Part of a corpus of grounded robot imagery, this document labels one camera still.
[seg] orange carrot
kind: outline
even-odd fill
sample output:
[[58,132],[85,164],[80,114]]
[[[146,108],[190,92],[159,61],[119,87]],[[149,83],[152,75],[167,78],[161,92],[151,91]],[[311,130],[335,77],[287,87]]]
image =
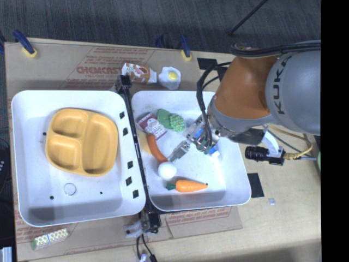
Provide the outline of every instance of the orange carrot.
[[179,192],[194,192],[206,189],[207,187],[208,184],[188,180],[179,180],[176,184],[168,183],[166,186],[168,190],[176,189]]
[[160,163],[169,161],[159,150],[157,139],[154,134],[148,135],[147,140],[151,153],[157,159],[157,161],[159,161]]

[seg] white egg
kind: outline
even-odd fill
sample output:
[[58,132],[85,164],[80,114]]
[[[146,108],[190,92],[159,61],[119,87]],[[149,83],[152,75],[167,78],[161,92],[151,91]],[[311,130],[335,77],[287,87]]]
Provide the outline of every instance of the white egg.
[[177,168],[172,162],[162,162],[158,167],[158,175],[164,180],[169,180],[175,176]]

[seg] yellow divided plate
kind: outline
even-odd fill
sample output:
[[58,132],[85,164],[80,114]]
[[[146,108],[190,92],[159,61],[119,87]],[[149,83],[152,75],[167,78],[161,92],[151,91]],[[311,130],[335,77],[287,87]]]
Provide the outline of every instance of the yellow divided plate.
[[117,149],[117,126],[104,115],[66,108],[51,120],[46,156],[61,170],[86,176],[105,175],[114,165]]

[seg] cardboard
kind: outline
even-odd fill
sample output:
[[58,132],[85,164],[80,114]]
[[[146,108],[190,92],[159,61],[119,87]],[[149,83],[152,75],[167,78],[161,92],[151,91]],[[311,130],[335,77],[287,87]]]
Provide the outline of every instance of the cardboard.
[[[217,58],[219,63],[231,61],[232,55],[223,53],[192,52],[190,61],[184,60],[180,51],[168,49],[139,48],[119,45],[78,43],[70,41],[29,38],[38,51],[29,58],[19,43],[5,44],[7,72],[8,111],[11,152],[13,149],[11,99],[23,90],[109,90],[113,88],[124,63],[148,66],[156,73],[164,66],[180,70],[182,77],[179,90],[196,90],[200,70],[197,58]],[[207,90],[215,90],[213,83]],[[168,90],[158,84],[134,82],[131,94],[140,90]],[[52,227],[36,228],[26,224],[20,216],[16,186],[16,168],[12,159],[15,229],[18,261],[56,257],[101,249],[130,246],[136,238],[126,237],[124,226],[135,223],[138,216],[79,222]],[[161,215],[162,225],[157,234],[148,241],[162,241],[242,228],[235,206],[217,209],[184,211]],[[35,237],[66,228],[69,236],[53,246],[32,251]]]

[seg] yellow cable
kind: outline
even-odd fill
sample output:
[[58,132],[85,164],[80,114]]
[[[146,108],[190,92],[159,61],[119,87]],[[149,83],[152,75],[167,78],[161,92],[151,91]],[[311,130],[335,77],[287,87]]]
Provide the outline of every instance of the yellow cable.
[[291,137],[294,137],[294,138],[298,138],[298,139],[301,139],[303,141],[306,142],[306,144],[308,145],[309,148],[307,148],[305,151],[302,151],[302,152],[299,152],[299,153],[285,153],[284,154],[284,158],[287,159],[287,160],[291,160],[291,159],[297,159],[305,154],[307,154],[308,152],[310,152],[312,150],[312,144],[311,142],[304,138],[304,137],[301,137],[301,136],[298,136],[298,135],[295,135],[295,134],[292,134],[290,132],[287,132],[287,131],[284,131],[284,130],[281,130],[275,126],[272,126],[272,125],[269,125],[269,128],[273,129],[273,130],[276,130],[280,133],[283,133],[283,134],[286,134],[286,135],[289,135]]

